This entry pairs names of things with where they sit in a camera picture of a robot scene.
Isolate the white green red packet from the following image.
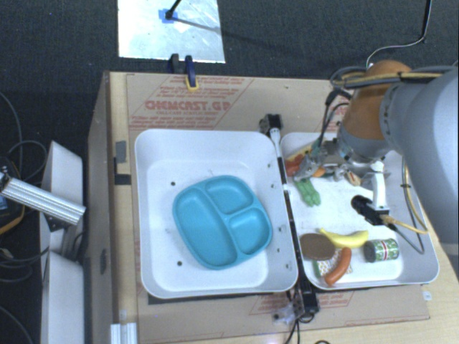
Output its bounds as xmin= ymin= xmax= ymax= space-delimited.
xmin=311 ymin=250 xmax=354 ymax=280

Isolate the brown cardboard board red print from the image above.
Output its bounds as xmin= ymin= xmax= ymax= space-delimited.
xmin=125 ymin=72 xmax=431 ymax=340

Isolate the yellow banana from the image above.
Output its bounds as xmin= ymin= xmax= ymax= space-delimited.
xmin=318 ymin=227 xmax=370 ymax=249

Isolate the white plastic tray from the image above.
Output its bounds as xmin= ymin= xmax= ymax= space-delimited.
xmin=279 ymin=131 xmax=440 ymax=291
xmin=134 ymin=128 xmax=300 ymax=300

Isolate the thin black and white rod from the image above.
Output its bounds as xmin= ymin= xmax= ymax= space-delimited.
xmin=270 ymin=127 xmax=313 ymax=300

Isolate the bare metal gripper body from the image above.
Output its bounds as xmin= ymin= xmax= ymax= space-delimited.
xmin=315 ymin=140 xmax=387 ymax=176

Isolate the blue divided plate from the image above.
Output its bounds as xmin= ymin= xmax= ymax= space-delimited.
xmin=171 ymin=174 xmax=274 ymax=272

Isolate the black cylinder on white bracket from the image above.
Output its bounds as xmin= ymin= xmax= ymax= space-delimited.
xmin=350 ymin=161 xmax=392 ymax=226

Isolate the orange sausage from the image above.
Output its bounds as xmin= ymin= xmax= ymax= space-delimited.
xmin=323 ymin=247 xmax=354 ymax=287

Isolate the green and white can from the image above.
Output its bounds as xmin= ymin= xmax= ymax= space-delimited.
xmin=362 ymin=238 xmax=400 ymax=264

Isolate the green toy asparagus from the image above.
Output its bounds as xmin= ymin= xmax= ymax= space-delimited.
xmin=293 ymin=177 xmax=322 ymax=208

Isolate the brown oval biscuit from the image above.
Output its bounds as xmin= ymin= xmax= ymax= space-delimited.
xmin=298 ymin=232 xmax=339 ymax=261

